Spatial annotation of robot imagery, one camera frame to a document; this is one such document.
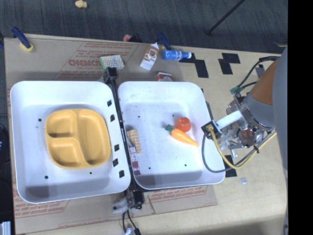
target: carrot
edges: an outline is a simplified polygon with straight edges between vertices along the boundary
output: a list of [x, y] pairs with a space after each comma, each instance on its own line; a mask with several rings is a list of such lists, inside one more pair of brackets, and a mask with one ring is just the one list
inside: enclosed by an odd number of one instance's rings
[[172, 137], [176, 140], [182, 141], [187, 144], [199, 146], [199, 144], [196, 141], [194, 141], [190, 136], [188, 136], [182, 130], [179, 130], [177, 128], [173, 129], [169, 124], [165, 127], [165, 130], [170, 131]]

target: cardboard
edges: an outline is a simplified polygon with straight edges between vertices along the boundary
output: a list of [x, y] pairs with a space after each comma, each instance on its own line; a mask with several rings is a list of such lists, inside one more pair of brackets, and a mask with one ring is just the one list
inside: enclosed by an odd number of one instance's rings
[[[148, 44], [108, 42], [91, 39], [64, 38], [26, 34], [34, 46], [26, 52], [18, 39], [5, 39], [5, 64], [8, 93], [9, 125], [12, 130], [9, 92], [24, 80], [86, 80], [97, 81], [103, 76], [99, 57], [121, 55], [125, 67], [118, 78], [124, 81], [157, 81], [159, 72], [170, 73], [173, 81], [182, 81], [177, 62], [157, 58], [151, 71], [139, 66]], [[14, 147], [11, 145], [11, 160]], [[18, 194], [15, 165], [12, 163], [14, 215], [16, 234], [34, 233], [119, 220], [113, 214], [112, 203], [123, 199], [124, 193], [70, 199], [42, 204], [30, 204]], [[213, 186], [197, 186], [145, 192], [145, 203], [132, 216], [147, 216], [165, 212], [217, 205]]]

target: plastic water bottle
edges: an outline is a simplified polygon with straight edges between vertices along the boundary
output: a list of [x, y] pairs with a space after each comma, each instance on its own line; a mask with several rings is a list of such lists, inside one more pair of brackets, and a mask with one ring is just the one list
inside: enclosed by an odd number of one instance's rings
[[162, 52], [164, 60], [181, 60], [182, 58], [191, 58], [191, 52], [183, 52], [176, 49], [165, 49]]

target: red tomato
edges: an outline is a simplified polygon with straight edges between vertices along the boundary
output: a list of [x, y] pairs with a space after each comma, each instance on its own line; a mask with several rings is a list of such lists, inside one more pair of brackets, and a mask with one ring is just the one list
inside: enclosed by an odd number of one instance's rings
[[191, 123], [187, 117], [180, 117], [176, 120], [175, 125], [177, 129], [182, 130], [183, 132], [187, 132], [191, 129]]

